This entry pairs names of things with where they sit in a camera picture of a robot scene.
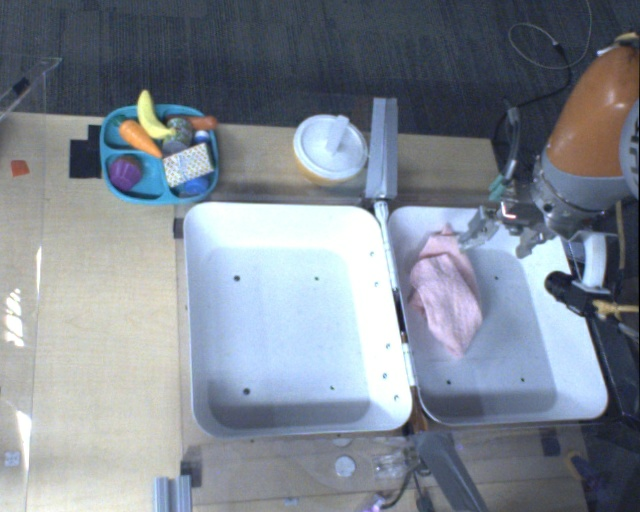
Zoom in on black cylinder on white bracket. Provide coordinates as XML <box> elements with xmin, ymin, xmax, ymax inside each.
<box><xmin>543</xmin><ymin>231</ymin><xmax>614</xmax><ymax>317</ymax></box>

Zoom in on yellow cup with white lid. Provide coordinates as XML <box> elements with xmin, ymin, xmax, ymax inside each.
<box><xmin>292</xmin><ymin>113</ymin><xmax>370</xmax><ymax>188</ymax></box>

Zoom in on blue divided plate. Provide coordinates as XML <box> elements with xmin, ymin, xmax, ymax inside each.
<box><xmin>98</xmin><ymin>103</ymin><xmax>221</xmax><ymax>207</ymax></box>

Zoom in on yellow banana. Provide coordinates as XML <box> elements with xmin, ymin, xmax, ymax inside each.
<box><xmin>136</xmin><ymin>89</ymin><xmax>177</xmax><ymax>141</ymax></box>

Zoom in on white plastic tray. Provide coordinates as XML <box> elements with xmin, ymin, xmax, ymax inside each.
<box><xmin>387</xmin><ymin>205</ymin><xmax>610</xmax><ymax>427</ymax></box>
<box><xmin>182</xmin><ymin>201</ymin><xmax>414</xmax><ymax>440</ymax></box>

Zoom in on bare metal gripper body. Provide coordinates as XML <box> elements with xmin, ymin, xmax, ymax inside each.
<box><xmin>494</xmin><ymin>187</ymin><xmax>572</xmax><ymax>237</ymax></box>

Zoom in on blue bottle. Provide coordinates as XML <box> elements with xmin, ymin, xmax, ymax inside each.
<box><xmin>178</xmin><ymin>175</ymin><xmax>211</xmax><ymax>198</ymax></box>

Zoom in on orange carrot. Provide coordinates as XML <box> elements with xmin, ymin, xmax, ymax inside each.
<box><xmin>118</xmin><ymin>119</ymin><xmax>164</xmax><ymax>160</ymax></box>

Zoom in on small green can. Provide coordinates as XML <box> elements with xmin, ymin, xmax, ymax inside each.
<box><xmin>165</xmin><ymin>116</ymin><xmax>194</xmax><ymax>149</ymax></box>

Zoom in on purple grapes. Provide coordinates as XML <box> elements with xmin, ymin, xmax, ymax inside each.
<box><xmin>108</xmin><ymin>155</ymin><xmax>144</xmax><ymax>193</ymax></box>

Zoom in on clear plastic bottle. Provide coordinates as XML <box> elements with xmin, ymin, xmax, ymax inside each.
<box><xmin>371</xmin><ymin>447</ymin><xmax>419</xmax><ymax>482</ymax></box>

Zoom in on pink cloth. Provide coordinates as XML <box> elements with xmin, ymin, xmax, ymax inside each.
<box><xmin>406</xmin><ymin>222</ymin><xmax>485</xmax><ymax>359</ymax></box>

